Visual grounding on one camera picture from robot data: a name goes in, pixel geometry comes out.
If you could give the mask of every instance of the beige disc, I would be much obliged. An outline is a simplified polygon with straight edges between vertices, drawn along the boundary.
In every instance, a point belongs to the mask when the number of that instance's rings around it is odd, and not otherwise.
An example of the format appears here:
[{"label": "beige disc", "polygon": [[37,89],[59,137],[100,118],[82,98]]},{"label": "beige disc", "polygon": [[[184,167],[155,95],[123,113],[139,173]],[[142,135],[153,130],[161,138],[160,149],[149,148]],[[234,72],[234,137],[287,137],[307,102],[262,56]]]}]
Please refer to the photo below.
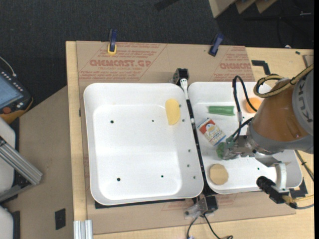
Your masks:
[{"label": "beige disc", "polygon": [[214,164],[209,169],[209,178],[216,185],[223,185],[228,181],[228,172],[221,164]]}]

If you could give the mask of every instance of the orange round object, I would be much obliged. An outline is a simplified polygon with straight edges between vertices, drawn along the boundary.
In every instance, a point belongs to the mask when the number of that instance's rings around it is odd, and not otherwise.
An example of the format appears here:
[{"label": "orange round object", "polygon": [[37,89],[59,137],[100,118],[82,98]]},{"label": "orange round object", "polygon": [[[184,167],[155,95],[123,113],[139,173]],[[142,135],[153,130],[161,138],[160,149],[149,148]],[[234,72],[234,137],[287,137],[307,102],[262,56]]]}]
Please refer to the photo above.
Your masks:
[{"label": "orange round object", "polygon": [[[249,101],[253,105],[253,107],[255,107],[258,110],[259,106],[261,105],[260,99],[258,99],[258,98],[250,98]],[[246,101],[246,110],[250,114],[255,113],[255,111],[250,107],[250,105],[249,105],[249,103],[247,101]]]}]

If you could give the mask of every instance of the table surface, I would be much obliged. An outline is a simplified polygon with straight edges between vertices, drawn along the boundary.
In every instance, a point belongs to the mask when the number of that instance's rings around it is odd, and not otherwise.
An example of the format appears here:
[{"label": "table surface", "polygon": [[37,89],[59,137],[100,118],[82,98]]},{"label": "table surface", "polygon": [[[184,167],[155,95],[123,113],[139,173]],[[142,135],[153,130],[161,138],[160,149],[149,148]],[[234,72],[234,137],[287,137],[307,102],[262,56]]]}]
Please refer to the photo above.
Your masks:
[{"label": "table surface", "polygon": [[[312,56],[313,50],[274,49],[274,48],[247,48],[250,60],[264,60],[268,63],[272,73],[292,78],[305,67],[304,55]],[[69,119],[71,139],[71,162],[73,182],[73,208],[74,220],[84,221],[87,219],[86,194],[83,169],[82,133],[79,118],[79,87],[77,69],[76,42],[66,42],[67,79],[69,97]],[[252,66],[255,79],[264,76],[261,67]],[[313,170],[313,155],[302,153],[308,166]],[[309,194],[314,192],[314,184],[308,176],[304,167],[302,172]],[[307,200],[301,206],[313,202]],[[261,219],[250,219],[230,222],[213,223],[213,229],[221,237],[233,235],[235,239],[246,238],[304,238],[315,237],[314,208],[297,210],[295,215],[268,217]],[[132,231],[114,234],[95,235],[94,239],[122,239],[122,238],[174,238],[184,239],[188,226],[170,227],[162,229]],[[207,224],[192,226],[191,234],[195,238],[214,238]]]}]

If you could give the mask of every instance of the black carpet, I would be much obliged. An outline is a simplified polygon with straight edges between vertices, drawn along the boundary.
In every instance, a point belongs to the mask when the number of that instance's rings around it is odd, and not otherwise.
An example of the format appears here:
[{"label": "black carpet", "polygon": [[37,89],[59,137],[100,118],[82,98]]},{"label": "black carpet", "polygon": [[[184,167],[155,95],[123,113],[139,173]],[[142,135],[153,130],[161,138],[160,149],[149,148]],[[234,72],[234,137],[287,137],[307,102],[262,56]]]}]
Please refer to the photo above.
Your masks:
[{"label": "black carpet", "polygon": [[255,5],[239,15],[232,5],[214,19],[208,0],[0,0],[0,56],[39,104],[66,85],[65,41],[210,44],[216,33],[225,45],[314,48],[314,18],[246,21],[248,17],[314,12],[314,0],[279,0],[264,13]]}]

